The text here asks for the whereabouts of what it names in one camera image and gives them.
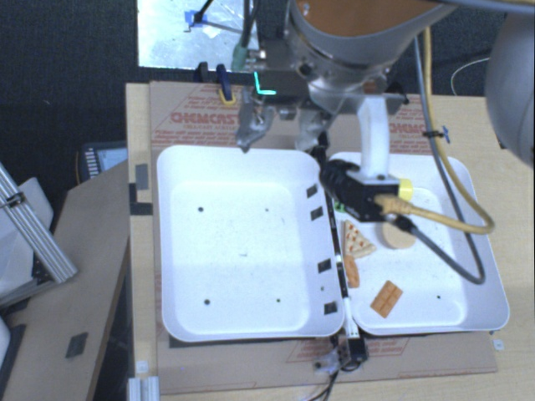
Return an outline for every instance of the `wooden table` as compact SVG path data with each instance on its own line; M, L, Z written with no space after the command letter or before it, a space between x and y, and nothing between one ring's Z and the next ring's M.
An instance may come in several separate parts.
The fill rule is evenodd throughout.
M478 200L494 217L490 236L511 309L509 323L495 339L498 373L420 378L334 386L332 400L529 399L535 393L535 321L533 319L533 171L499 147L487 117L484 99L435 97L441 124L450 131L449 155L471 173ZM149 87L127 86L130 183L136 166L151 162ZM331 138L336 139L335 126ZM139 202L151 202L150 185L137 191ZM155 283L151 216L130 220L136 377L157 375L155 344ZM167 395L165 401L298 400L314 387L268 388Z

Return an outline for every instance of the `black connector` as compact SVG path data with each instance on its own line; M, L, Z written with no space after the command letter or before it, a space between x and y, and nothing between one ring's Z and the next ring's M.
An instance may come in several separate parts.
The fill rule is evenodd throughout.
M397 218L392 221L392 224L401 231L406 231L407 233L412 233L412 230L416 227L415 224L405 216L397 216Z
M350 338L348 344L352 363L363 363L368 359L368 347L363 338Z
M397 195L398 184L364 184L351 177L348 172L358 172L359 166L345 160L330 160L322 165L319 180L327 194L344 204L344 209L359 221L383 221L382 208L375 204L379 194Z

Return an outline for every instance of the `white cable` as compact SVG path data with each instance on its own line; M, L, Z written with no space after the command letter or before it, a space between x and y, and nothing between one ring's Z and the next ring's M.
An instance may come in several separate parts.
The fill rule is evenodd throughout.
M490 57L487 57L487 58L481 58L481 59L478 59L476 61L472 61L471 63L466 63L464 65L462 65L461 67L459 67L457 70L455 70L455 72L451 75L451 78L450 78L450 86L451 86L451 92L457 96L457 91L455 90L455 85L454 85L454 82L455 82L455 77L464 69L466 69L467 67L470 67L472 65L475 65L477 63L485 63L486 61L488 61L490 59Z

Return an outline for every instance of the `cable tie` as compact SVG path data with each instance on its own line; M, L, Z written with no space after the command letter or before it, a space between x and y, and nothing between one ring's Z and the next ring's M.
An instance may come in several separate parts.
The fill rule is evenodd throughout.
M450 136L448 135L450 131L445 125L442 125L442 131L444 132L444 138L446 138L446 143L450 144Z
M433 137L442 138L444 136L443 132L439 132L437 130L427 130L426 132L422 132L421 134L427 138L433 138Z

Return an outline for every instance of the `metal sheet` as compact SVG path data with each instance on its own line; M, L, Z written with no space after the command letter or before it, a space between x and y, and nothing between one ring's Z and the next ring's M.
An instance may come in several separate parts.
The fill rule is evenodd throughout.
M189 28L187 14L201 9L205 1L138 0L141 67L194 69L207 61L210 69L219 63L230 68L242 31L243 0L214 0L206 11L210 25ZM258 49L256 26L249 48Z

